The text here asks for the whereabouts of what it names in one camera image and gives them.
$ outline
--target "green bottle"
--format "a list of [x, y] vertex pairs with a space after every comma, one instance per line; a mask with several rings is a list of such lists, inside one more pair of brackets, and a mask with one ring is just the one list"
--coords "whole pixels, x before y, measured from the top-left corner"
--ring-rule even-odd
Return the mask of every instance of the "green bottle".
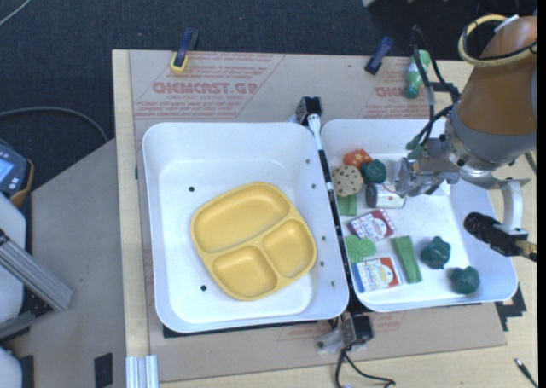
[[[419, 50], [419, 57], [421, 58], [421, 64], [425, 68], [425, 72], [428, 71], [428, 65], [430, 64], [430, 55], [426, 50]], [[423, 79], [419, 73], [419, 68], [415, 63], [415, 57], [411, 56], [408, 68], [408, 89], [406, 90], [406, 96], [408, 98], [417, 98], [419, 95], [419, 89], [423, 85]]]

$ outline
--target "orange object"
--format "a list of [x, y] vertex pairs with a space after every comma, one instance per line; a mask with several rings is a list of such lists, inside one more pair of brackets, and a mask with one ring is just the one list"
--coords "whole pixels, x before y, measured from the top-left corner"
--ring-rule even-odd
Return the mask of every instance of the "orange object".
[[371, 161], [371, 156], [361, 148], [355, 150], [354, 152], [347, 153], [343, 157], [343, 163], [345, 165], [356, 166], [357, 168], [360, 168], [360, 165], [362, 165], [364, 162], [370, 163]]

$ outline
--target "white tray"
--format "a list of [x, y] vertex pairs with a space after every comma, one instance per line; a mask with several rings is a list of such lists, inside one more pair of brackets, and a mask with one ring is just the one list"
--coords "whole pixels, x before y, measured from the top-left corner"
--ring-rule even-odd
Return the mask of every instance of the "white tray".
[[[398, 165], [408, 151], [405, 145], [425, 125], [426, 120], [403, 119], [348, 119], [333, 120], [322, 129], [322, 140], [331, 169], [342, 165], [345, 153], [363, 148], [372, 158], [386, 164], [388, 180], [397, 178]], [[434, 124], [433, 136], [444, 130], [444, 121]], [[422, 282], [404, 283], [399, 287], [371, 292], [358, 292], [360, 301], [371, 310], [388, 312], [432, 306], [472, 304], [503, 301], [517, 288], [517, 277], [510, 258], [494, 252], [476, 240], [462, 223], [469, 212], [477, 211], [495, 217], [490, 197], [482, 188], [459, 181], [451, 185], [450, 195], [419, 195], [408, 197], [402, 209], [386, 209], [396, 228], [392, 237], [409, 235], [414, 242], [417, 257], [424, 246], [438, 235], [451, 244], [450, 261], [444, 269], [430, 269], [418, 259]], [[363, 190], [358, 194], [358, 216], [372, 211], [365, 207]], [[344, 235], [349, 235], [347, 224], [353, 217], [341, 217]], [[373, 258], [396, 257], [392, 240], [377, 242]], [[479, 272], [480, 286], [476, 293], [461, 295], [452, 291], [448, 272], [472, 265]]]
[[[335, 318], [349, 291], [316, 143], [293, 123], [160, 123], [142, 140], [155, 305], [180, 333]], [[250, 182], [276, 185], [317, 244], [309, 273], [252, 302], [229, 297], [206, 270], [190, 220], [210, 199]]]

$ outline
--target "yellow plate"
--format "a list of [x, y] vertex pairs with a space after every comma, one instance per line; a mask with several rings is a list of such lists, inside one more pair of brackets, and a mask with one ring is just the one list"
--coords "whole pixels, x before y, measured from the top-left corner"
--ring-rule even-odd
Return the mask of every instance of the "yellow plate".
[[256, 300], [307, 273], [317, 246], [304, 219], [277, 187], [254, 182], [204, 204], [191, 236], [208, 271], [231, 297]]

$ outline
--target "gray surface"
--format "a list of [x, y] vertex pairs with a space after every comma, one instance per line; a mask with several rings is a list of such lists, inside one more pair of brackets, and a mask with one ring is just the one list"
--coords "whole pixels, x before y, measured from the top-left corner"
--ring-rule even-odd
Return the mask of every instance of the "gray surface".
[[33, 254], [74, 290], [69, 310], [38, 319], [5, 345], [34, 356], [35, 388], [94, 387], [94, 360], [107, 353], [113, 386], [124, 385], [116, 174], [111, 141], [32, 193]]

